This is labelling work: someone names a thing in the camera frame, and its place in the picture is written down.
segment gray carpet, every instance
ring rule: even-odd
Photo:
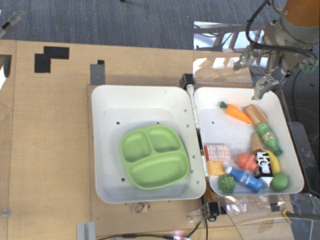
[[[286,0],[276,0],[279,7]],[[132,47],[193,49],[194,21],[245,24],[263,0],[0,0],[0,24],[27,15],[4,38]],[[265,8],[255,25],[278,15]],[[319,46],[315,47],[319,55]],[[319,163],[319,67],[296,71],[283,86],[291,119],[306,129]]]

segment green ball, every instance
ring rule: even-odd
[[[229,174],[221,175],[218,180],[218,186],[223,193],[232,193],[236,187],[235,179]]]
[[[279,172],[273,175],[273,179],[271,181],[271,187],[275,191],[284,190],[287,186],[288,186],[288,178],[285,173]]]

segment green divided plate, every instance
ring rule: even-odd
[[[132,183],[142,190],[156,190],[184,179],[190,161],[177,133],[164,125],[128,132],[120,144],[121,157]]]

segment banana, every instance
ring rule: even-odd
[[[271,163],[271,169],[272,169],[272,173],[273,175],[280,173],[280,164],[279,164],[279,160],[276,157],[276,155],[274,153],[272,153],[270,150],[268,149],[263,149],[263,151],[265,153],[269,154],[269,158],[270,158],[270,163]]]

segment carrot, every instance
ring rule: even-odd
[[[224,103],[223,101],[220,104],[220,108],[222,109],[226,109],[226,113],[229,116],[232,116],[236,119],[239,119],[243,122],[246,122],[248,124],[253,124],[252,120],[244,113],[242,112],[239,108],[237,108],[235,105],[227,105],[226,103]]]

